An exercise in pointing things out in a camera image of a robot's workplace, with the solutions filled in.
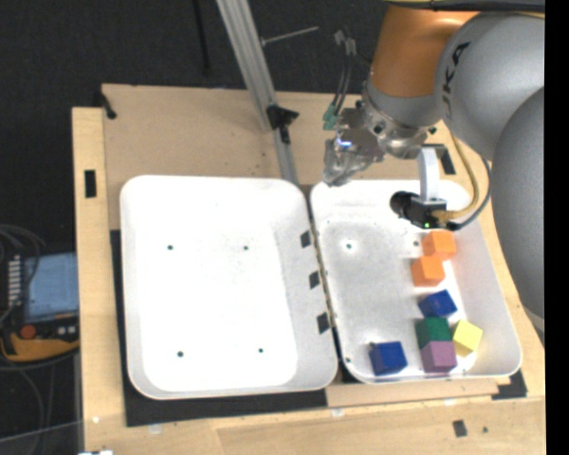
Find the yellow cube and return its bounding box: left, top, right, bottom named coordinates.
left=451, top=318, right=485, bottom=357

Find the purple cube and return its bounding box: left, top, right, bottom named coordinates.
left=419, top=339, right=458, bottom=374

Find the pale wood board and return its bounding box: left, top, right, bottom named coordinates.
left=70, top=82, right=546, bottom=455

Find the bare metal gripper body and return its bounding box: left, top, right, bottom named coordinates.
left=333, top=106, right=432, bottom=164

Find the orange cube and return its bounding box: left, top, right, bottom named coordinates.
left=421, top=229, right=458, bottom=261
left=410, top=254, right=447, bottom=288

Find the white plastic tray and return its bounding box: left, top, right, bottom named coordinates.
left=119, top=173, right=340, bottom=401
left=308, top=177, right=523, bottom=386

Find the black cylinder on white bracket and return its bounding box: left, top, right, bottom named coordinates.
left=389, top=144, right=450, bottom=230

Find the blue cube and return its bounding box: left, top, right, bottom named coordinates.
left=416, top=288, right=459, bottom=320
left=367, top=340, right=409, bottom=377

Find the green cube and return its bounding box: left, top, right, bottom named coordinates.
left=413, top=316, right=453, bottom=350

